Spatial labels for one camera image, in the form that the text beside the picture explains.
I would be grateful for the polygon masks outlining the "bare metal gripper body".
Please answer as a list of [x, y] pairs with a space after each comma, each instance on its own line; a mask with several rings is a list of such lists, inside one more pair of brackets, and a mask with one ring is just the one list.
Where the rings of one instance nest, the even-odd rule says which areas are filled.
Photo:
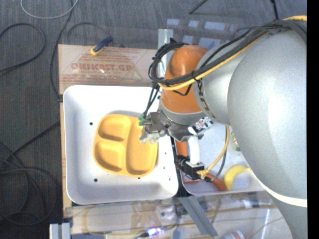
[[197, 131], [193, 125], [182, 125], [176, 123], [164, 116], [162, 112], [149, 113], [143, 125], [143, 131], [150, 133], [159, 133], [160, 137], [166, 135], [173, 137], [179, 142], [187, 141], [195, 136], [201, 138], [201, 132]]

